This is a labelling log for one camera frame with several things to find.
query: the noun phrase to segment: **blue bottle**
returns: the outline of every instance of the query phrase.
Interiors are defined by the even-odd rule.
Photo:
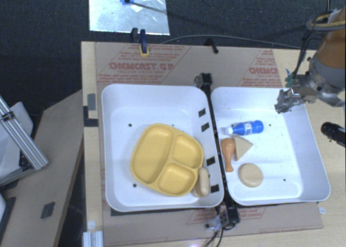
[[[252,133],[260,133],[263,132],[264,126],[262,121],[256,120],[256,121],[249,121],[249,122],[242,122],[242,123],[236,123],[232,126],[226,127],[226,133],[228,135],[232,135],[236,133],[237,135],[250,135]]]

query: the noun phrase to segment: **round beige disc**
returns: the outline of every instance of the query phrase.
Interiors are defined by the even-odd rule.
[[[262,171],[253,163],[246,163],[240,166],[238,175],[240,181],[250,188],[259,186],[263,181]]]

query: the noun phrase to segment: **black fabric backdrop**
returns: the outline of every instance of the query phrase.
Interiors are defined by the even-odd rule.
[[[221,34],[300,46],[306,21],[327,0],[166,0],[171,36]],[[331,8],[345,6],[332,0]],[[30,113],[81,88],[81,41],[128,42],[128,34],[89,31],[88,0],[0,0],[0,95]],[[179,44],[202,45],[205,39]],[[272,47],[230,39],[217,45]]]

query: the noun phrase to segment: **yellow plate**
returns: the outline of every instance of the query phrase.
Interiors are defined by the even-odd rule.
[[[152,189],[183,196],[196,184],[203,158],[203,148],[193,137],[168,125],[153,124],[137,142],[131,172]]]

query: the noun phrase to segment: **bottle label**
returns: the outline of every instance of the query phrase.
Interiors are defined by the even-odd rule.
[[[245,135],[250,135],[250,134],[252,134],[252,125],[251,125],[251,123],[250,122],[246,122],[246,123],[244,123],[244,128],[245,128]]]

